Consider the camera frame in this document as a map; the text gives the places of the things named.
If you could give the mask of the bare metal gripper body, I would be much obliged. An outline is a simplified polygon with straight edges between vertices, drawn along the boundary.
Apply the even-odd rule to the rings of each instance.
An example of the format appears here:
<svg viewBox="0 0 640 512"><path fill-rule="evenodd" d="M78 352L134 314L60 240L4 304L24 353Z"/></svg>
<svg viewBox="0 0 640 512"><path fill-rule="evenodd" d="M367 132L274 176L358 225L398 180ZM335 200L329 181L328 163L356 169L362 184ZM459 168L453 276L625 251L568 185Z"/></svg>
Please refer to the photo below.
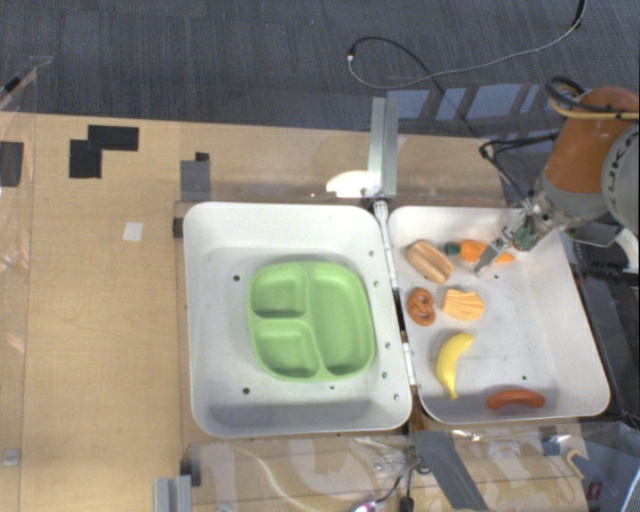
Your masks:
<svg viewBox="0 0 640 512"><path fill-rule="evenodd" d="M556 227L556 210L548 195L535 193L514 220L502 228L503 249L532 251Z"/></svg>

